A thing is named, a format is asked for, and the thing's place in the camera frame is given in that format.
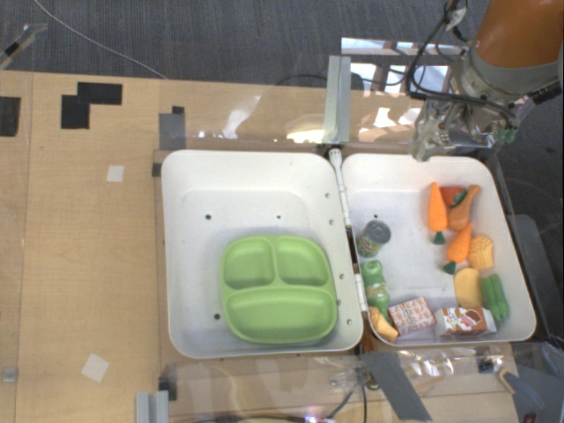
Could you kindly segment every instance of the wooden table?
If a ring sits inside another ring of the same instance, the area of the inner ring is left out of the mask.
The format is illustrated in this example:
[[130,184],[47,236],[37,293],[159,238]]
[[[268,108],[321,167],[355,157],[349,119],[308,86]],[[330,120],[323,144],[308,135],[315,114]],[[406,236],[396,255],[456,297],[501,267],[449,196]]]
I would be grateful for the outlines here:
[[[89,130],[61,130],[61,96],[75,95],[78,81],[122,84],[122,105],[91,105]],[[277,387],[292,391],[284,397],[267,383],[261,398],[254,387],[270,370],[256,371],[257,360],[249,360],[255,371],[226,362],[223,374],[206,375],[218,362],[203,365],[174,351],[159,295],[152,177],[159,114],[172,106],[185,108],[191,147],[308,151],[311,145],[288,143],[285,134],[319,123],[324,90],[3,71],[0,96],[22,99],[18,135],[0,137],[0,368],[19,370],[16,382],[0,382],[1,422],[133,421],[136,393],[154,392],[168,362],[187,375],[182,387],[190,396],[171,404],[172,421],[192,421],[186,415],[201,411],[194,390],[213,390],[218,411],[268,411],[271,404],[303,412],[293,397],[330,408],[339,401],[309,387],[327,378],[311,359],[260,364],[277,369]],[[352,129],[392,149],[411,128],[375,127],[377,110],[401,113],[410,105],[354,92]],[[234,132],[237,143],[227,139]],[[110,166],[124,167],[122,182],[107,181]],[[510,364],[510,348],[496,349]],[[100,382],[81,374],[91,353],[109,362]],[[511,396],[493,375],[470,368],[461,379],[414,380],[434,421],[461,412],[465,421],[516,420]],[[368,399],[368,421],[397,421],[381,391]],[[357,394],[338,421],[360,421],[361,414]]]

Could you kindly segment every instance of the green plate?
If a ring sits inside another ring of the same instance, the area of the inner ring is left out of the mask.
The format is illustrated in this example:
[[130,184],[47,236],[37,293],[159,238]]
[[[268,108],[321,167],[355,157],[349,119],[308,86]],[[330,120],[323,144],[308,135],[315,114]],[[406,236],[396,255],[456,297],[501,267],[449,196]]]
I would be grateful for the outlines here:
[[306,238],[259,235],[234,241],[221,259],[220,284],[229,328],[251,343],[317,340],[337,322],[329,262]]

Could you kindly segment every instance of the white tape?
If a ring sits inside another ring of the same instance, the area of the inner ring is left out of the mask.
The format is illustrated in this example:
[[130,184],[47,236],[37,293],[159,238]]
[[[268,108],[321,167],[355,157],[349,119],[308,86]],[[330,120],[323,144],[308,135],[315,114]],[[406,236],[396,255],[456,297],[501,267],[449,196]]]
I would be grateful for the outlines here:
[[123,182],[123,171],[125,166],[110,166],[108,169],[108,182]]
[[92,379],[96,382],[101,382],[106,374],[106,370],[109,367],[109,362],[107,360],[102,359],[100,356],[97,356],[94,353],[91,353],[86,361],[85,365],[82,367],[82,373],[87,378]]

